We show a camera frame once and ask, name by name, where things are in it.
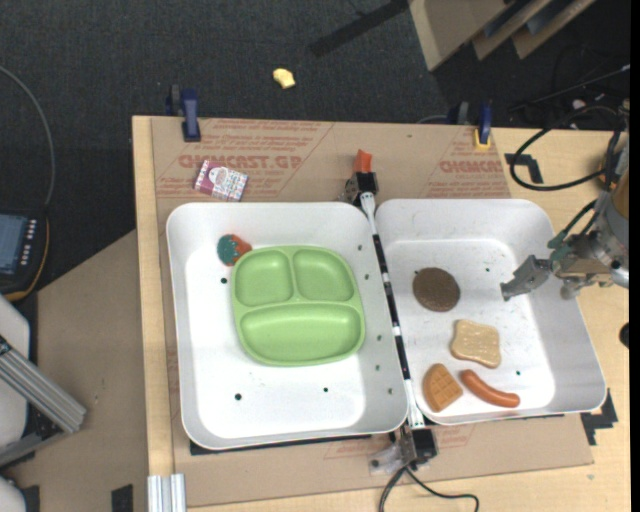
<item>wire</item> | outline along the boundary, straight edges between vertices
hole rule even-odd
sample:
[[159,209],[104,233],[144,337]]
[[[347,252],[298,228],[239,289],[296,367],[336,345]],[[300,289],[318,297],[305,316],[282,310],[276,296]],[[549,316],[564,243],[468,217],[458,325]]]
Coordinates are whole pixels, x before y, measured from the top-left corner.
[[[566,89],[563,89],[561,91],[557,91],[557,92],[553,92],[551,94],[547,94],[546,96],[543,96],[542,98],[538,98],[535,100],[531,100],[530,103],[542,103],[544,101],[550,100],[551,98],[555,98],[557,96],[562,96],[563,94],[566,94],[570,91],[575,91],[576,89],[582,89],[583,87],[586,87],[587,85],[591,85],[593,83],[599,82],[601,80],[605,80],[607,78],[611,78],[612,76],[616,76],[619,75],[621,73],[625,73],[627,71],[631,71],[631,64],[625,64],[624,66],[622,66],[620,69],[616,69],[615,71],[611,71],[605,75],[602,76],[598,76],[596,78],[592,78],[591,80],[586,80],[584,82],[581,82],[577,85],[572,85],[571,87],[567,87]],[[518,108],[523,108],[523,106],[518,106],[518,107],[514,107],[511,109],[511,111],[515,111]]]
[[446,121],[447,120],[446,115],[444,114],[436,114],[433,116],[427,116],[427,117],[423,117],[422,119],[416,121],[417,124],[425,124],[425,123],[432,123],[434,121]]
[[420,479],[413,473],[413,471],[409,469],[409,466],[410,464],[403,466],[398,471],[396,471],[396,473],[391,477],[391,479],[383,489],[382,495],[380,496],[378,512],[384,512],[384,505],[387,501],[387,498],[389,498],[391,491],[393,490],[395,485],[398,483],[398,481],[402,478],[402,475],[404,475],[405,473],[409,475],[409,477],[413,479],[413,481],[416,482],[425,491],[430,492],[431,494],[433,494],[434,496],[437,496],[438,498],[444,498],[447,500],[471,499],[475,502],[475,507],[473,509],[474,512],[478,512],[480,510],[480,500],[474,494],[442,494],[437,491],[434,491],[431,487],[421,482]]
[[36,110],[38,111],[38,114],[40,115],[40,119],[42,120],[42,124],[44,126],[44,131],[47,134],[47,141],[49,143],[49,153],[51,155],[51,180],[49,182],[49,190],[47,192],[47,196],[44,200],[44,208],[46,209],[49,206],[49,203],[51,202],[51,197],[53,195],[53,187],[56,181],[56,155],[53,149],[53,137],[51,136],[49,123],[47,122],[47,118],[44,115],[42,107],[40,107],[40,103],[38,103],[38,100],[33,95],[33,93],[29,90],[29,88],[24,83],[22,83],[22,81],[16,75],[14,75],[11,71],[6,69],[5,67],[0,66],[0,72],[8,76],[16,84],[18,84],[18,86],[20,86],[20,88],[27,94],[27,96],[29,96],[29,99],[32,101],[33,105],[36,107]]
[[573,226],[575,226],[578,223],[578,221],[587,214],[589,210],[592,210],[595,207],[597,202],[598,200],[594,199],[588,205],[583,207],[582,210],[578,212],[578,214],[573,218],[573,220],[569,222],[569,224],[567,224],[567,227],[565,227],[562,231],[566,231],[567,233],[569,233],[569,231],[573,229]]
[[413,481],[415,483],[417,483],[425,491],[430,492],[431,494],[433,494],[434,496],[437,496],[438,498],[444,498],[446,500],[470,499],[470,500],[473,500],[475,502],[475,506],[473,508],[474,512],[478,512],[478,510],[480,510],[480,500],[478,499],[478,497],[475,494],[468,494],[468,493],[465,493],[465,494],[442,494],[442,493],[434,491],[431,487],[429,487],[425,483],[421,482],[420,479],[416,475],[414,475],[413,471],[411,471],[409,468],[407,468],[407,474],[413,479]]
[[518,175],[516,174],[516,162],[520,159],[520,156],[524,153],[524,151],[531,146],[535,141],[537,141],[538,139],[542,138],[544,135],[546,135],[547,133],[549,133],[551,130],[555,129],[555,128],[559,128],[560,126],[566,124],[567,122],[571,121],[572,119],[586,113],[586,112],[590,112],[592,110],[600,110],[600,111],[606,111],[609,112],[613,115],[615,115],[616,117],[618,117],[618,113],[609,107],[606,107],[604,105],[587,105],[586,107],[582,107],[580,109],[574,110],[573,112],[570,112],[569,114],[567,114],[566,116],[558,119],[557,121],[555,121],[551,126],[544,128],[542,130],[540,130],[538,133],[536,133],[533,137],[531,137],[529,140],[527,140],[522,146],[520,146],[520,148],[518,148],[518,150],[515,152],[515,154],[513,155],[513,158],[511,159],[511,162],[509,164],[509,172],[511,174],[511,177],[513,178],[513,181],[515,181],[518,185],[520,185],[521,187],[524,187],[526,189],[529,190],[535,190],[537,192],[553,192],[553,191],[557,191],[557,190],[564,190],[567,188],[571,188],[571,187],[575,187],[577,185],[581,185],[582,183],[586,183],[587,181],[592,180],[593,178],[596,178],[602,174],[605,174],[607,172],[607,169],[600,169],[594,173],[591,173],[587,176],[584,176],[582,178],[579,178],[575,181],[570,181],[568,183],[562,183],[560,185],[549,185],[549,186],[540,186],[540,185],[534,185],[531,183],[527,183],[525,181],[522,181]]
[[611,184],[613,183],[613,178],[615,174],[615,166],[613,165],[614,151],[616,146],[618,145],[618,141],[620,140],[620,132],[616,131],[611,139],[609,139],[609,144],[607,145],[607,152],[605,155],[605,190],[609,190],[611,188]]

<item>wooden table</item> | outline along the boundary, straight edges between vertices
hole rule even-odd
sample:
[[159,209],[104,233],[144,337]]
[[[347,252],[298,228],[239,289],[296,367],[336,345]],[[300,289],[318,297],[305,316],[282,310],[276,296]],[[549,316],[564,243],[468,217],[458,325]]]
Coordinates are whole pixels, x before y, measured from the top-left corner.
[[[175,466],[160,284],[161,269],[158,258],[152,119],[155,119],[154,122],[162,122],[162,118],[134,117],[132,129],[149,471],[151,475],[168,476],[175,473]],[[354,125],[353,129],[362,129],[362,125]],[[412,126],[411,129],[439,128],[418,125]],[[494,128],[493,138],[500,154],[513,153],[533,133],[532,130]],[[581,177],[585,174],[585,169],[591,169],[594,160],[602,154],[600,151],[606,148],[608,138],[609,134],[604,132],[556,131],[543,137],[529,148],[529,152],[537,159],[547,182],[560,183]],[[509,188],[513,197],[529,199],[544,208],[556,231],[564,227],[582,206],[598,194],[598,185],[594,182],[552,193],[531,192],[518,187],[511,180]],[[578,298],[619,420],[614,428],[597,432],[598,444],[592,450],[594,465],[439,482],[434,487],[443,493],[476,494],[480,498],[481,510],[630,510],[629,351],[618,341],[619,330],[629,318],[628,298],[628,291],[619,287],[591,287],[583,290]],[[426,493],[415,485],[399,486],[388,501],[388,510],[472,509],[471,504],[425,496]],[[199,507],[197,510],[373,511],[377,510],[379,497],[380,489],[367,489]]]

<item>white tray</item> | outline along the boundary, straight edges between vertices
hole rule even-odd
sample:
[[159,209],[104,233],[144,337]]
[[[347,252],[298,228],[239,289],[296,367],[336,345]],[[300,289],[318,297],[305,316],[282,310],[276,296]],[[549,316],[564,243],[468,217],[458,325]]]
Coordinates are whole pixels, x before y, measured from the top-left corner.
[[[440,424],[588,411],[605,382],[575,299],[560,297],[551,278],[505,302],[500,283],[530,254],[548,254],[548,217],[522,200],[392,200],[376,223],[398,310],[413,394]],[[366,338],[349,358],[325,365],[271,367],[241,348],[231,304],[231,268],[217,257],[219,238],[233,233],[254,248],[314,245],[342,255],[362,296]],[[167,221],[174,292],[182,420],[189,437],[212,450],[356,436],[394,430],[408,399],[392,320],[369,224],[342,203],[192,203]],[[413,296],[415,272],[440,267],[461,288],[447,313]],[[456,320],[492,325],[502,363],[490,370],[459,361],[449,344]],[[454,374],[474,369],[521,404],[503,409],[465,392],[439,413],[426,403],[422,379],[434,363]]]
[[[314,245],[351,266],[362,297],[365,341],[339,362],[271,367],[250,358],[236,334],[231,268],[219,238],[254,248]],[[191,203],[167,221],[182,420],[213,450],[388,432],[404,422],[407,398],[369,224],[342,203]]]
[[[546,213],[513,199],[391,200],[376,214],[389,267],[409,370],[418,407],[441,424],[588,411],[605,398],[605,382],[576,299],[560,297],[561,281],[550,278],[528,295],[505,302],[500,283],[531,254],[549,254],[554,233]],[[439,267],[461,289],[455,308],[431,312],[415,299],[415,272]],[[449,350],[456,320],[498,329],[502,362],[496,369],[455,359]],[[471,368],[497,389],[515,392],[521,403],[504,409],[469,391],[436,413],[422,379],[434,363],[454,376]]]

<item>cardboard sheet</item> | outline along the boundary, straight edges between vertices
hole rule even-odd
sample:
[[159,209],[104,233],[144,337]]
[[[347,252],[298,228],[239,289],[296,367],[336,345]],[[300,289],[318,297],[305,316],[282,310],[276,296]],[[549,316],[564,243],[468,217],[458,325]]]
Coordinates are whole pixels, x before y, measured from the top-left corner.
[[[182,142],[180,119],[152,120],[152,130],[174,458],[186,477],[188,505],[384,486],[388,475],[372,475],[368,458],[388,446],[386,434],[192,455],[180,415],[166,219],[182,203],[215,201],[192,190],[205,158],[249,174],[243,201],[336,200],[358,149],[373,154],[379,203],[392,197],[508,197],[495,145],[475,149],[473,128],[466,126],[209,119],[201,122],[201,144]],[[433,431],[440,453],[419,473],[429,481],[592,462],[578,415]]]
[[10,467],[37,486],[40,512],[112,510],[132,486],[145,510],[147,443],[136,233],[38,293],[38,366],[87,408],[79,432]]

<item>toy bread slice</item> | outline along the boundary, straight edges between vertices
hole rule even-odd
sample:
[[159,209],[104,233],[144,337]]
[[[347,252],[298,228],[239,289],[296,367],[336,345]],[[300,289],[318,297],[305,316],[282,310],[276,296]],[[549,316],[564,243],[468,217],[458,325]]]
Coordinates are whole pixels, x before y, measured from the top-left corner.
[[471,320],[458,320],[451,354],[457,359],[475,361],[487,368],[497,368],[500,356],[500,335],[495,327]]

